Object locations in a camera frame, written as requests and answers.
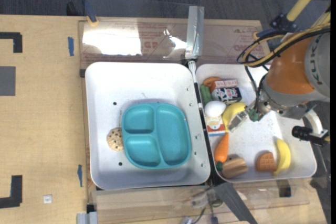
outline sink basin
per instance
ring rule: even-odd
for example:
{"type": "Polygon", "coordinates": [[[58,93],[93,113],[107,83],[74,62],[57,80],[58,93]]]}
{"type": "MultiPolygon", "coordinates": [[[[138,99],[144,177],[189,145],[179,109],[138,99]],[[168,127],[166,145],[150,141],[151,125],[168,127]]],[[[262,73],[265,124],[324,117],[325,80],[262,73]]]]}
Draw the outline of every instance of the sink basin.
{"type": "Polygon", "coordinates": [[[121,128],[126,156],[137,167],[173,168],[190,157],[188,124],[183,112],[174,105],[133,105],[124,112],[121,128]]]}
{"type": "Polygon", "coordinates": [[[194,83],[186,67],[175,63],[96,62],[87,68],[85,81],[91,177],[99,188],[199,185],[207,181],[211,169],[194,83]],[[109,132],[122,126],[128,108],[148,103],[158,105],[155,110],[144,106],[138,115],[133,111],[124,122],[123,136],[129,137],[124,150],[112,150],[106,139],[109,132]],[[180,145],[177,143],[174,151],[165,146],[164,137],[153,135],[164,132],[157,121],[176,117],[169,109],[161,110],[159,104],[175,106],[184,114],[189,149],[184,139],[178,140],[180,145]],[[137,124],[132,117],[143,123],[137,124]],[[139,146],[146,155],[136,150],[139,146]],[[155,168],[161,164],[165,168],[155,168]]]}

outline white square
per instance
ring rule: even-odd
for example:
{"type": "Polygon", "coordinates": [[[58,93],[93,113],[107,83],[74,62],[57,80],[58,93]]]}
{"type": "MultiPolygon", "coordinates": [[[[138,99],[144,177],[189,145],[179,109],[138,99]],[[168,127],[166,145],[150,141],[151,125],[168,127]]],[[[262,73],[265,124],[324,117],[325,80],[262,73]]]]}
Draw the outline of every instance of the white square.
{"type": "Polygon", "coordinates": [[[51,204],[53,202],[53,196],[51,194],[43,196],[43,203],[51,204]]]}

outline gray square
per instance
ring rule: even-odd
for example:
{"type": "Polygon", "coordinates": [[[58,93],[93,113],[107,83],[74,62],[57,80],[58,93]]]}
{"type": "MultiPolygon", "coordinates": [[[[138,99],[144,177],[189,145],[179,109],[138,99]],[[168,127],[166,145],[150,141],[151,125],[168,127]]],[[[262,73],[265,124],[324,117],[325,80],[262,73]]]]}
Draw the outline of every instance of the gray square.
{"type": "Polygon", "coordinates": [[[0,96],[15,96],[16,67],[0,67],[0,96]]]}

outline teal plate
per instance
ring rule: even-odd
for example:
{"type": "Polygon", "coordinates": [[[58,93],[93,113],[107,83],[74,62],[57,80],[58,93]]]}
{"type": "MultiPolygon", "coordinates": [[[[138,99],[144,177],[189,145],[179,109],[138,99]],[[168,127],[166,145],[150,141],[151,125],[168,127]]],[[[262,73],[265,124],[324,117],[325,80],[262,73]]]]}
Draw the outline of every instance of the teal plate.
{"type": "Polygon", "coordinates": [[[126,156],[137,167],[173,168],[183,165],[190,157],[187,120],[174,105],[133,105],[124,112],[121,128],[126,156]]]}

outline orange carrot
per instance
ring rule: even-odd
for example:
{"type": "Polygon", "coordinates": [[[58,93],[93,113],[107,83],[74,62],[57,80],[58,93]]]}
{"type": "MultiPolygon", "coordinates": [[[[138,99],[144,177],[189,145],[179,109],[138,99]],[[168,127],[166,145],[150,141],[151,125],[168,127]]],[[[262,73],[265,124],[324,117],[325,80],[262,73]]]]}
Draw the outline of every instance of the orange carrot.
{"type": "Polygon", "coordinates": [[[229,151],[229,134],[226,133],[215,151],[215,164],[217,169],[221,170],[223,162],[227,159],[227,153],[229,151]]]}

